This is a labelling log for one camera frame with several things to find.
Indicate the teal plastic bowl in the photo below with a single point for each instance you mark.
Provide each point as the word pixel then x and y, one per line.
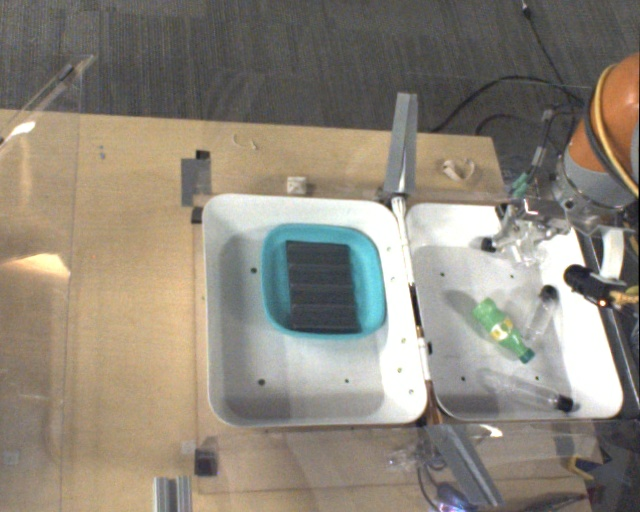
pixel 272 280

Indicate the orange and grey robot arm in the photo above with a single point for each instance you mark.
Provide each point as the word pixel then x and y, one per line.
pixel 615 115

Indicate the black cylinder on white bracket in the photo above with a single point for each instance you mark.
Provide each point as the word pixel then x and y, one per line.
pixel 590 282

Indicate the green plastic bottle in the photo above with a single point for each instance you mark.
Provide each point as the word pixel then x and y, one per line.
pixel 500 327

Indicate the white plastic tray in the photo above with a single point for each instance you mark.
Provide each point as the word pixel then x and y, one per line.
pixel 460 340
pixel 310 375

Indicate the small white block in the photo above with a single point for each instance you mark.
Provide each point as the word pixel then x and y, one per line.
pixel 296 184

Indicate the clear bottle with black cap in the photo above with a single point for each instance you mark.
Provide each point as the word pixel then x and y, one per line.
pixel 525 256
pixel 530 392
pixel 540 315

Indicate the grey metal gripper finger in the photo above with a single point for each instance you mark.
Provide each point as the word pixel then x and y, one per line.
pixel 547 233
pixel 509 234

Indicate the black ribbed block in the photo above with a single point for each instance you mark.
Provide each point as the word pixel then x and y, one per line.
pixel 322 287

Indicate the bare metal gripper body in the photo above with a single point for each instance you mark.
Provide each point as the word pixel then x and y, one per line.
pixel 542 209

